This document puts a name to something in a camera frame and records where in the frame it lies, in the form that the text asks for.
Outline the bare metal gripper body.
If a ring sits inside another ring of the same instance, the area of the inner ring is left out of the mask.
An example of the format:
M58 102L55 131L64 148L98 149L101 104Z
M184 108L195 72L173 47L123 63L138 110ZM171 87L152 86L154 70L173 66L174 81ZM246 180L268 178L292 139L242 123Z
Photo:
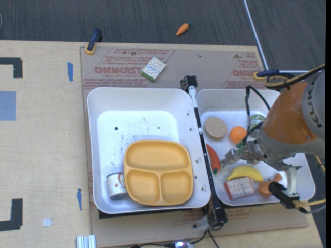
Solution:
M261 150L257 139L247 141L240 147L239 156L249 164L257 164L265 161L265 153Z

